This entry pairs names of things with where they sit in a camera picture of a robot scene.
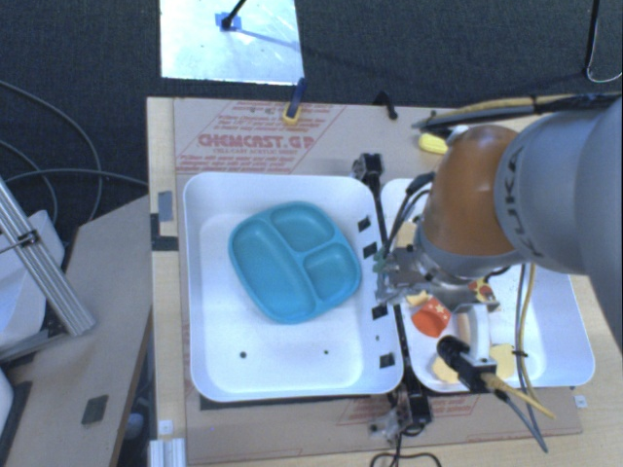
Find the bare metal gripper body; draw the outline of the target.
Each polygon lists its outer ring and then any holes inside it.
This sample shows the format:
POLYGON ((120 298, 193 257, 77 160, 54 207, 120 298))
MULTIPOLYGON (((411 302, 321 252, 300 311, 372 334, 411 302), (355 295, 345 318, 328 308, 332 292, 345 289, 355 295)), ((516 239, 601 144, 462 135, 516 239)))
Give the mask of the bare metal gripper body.
POLYGON ((483 295, 478 290, 477 281, 481 279, 483 276, 450 274, 413 246, 395 248, 382 259, 382 286, 405 288, 405 299, 425 291, 450 311, 476 303, 489 312, 499 309, 494 294, 483 295))

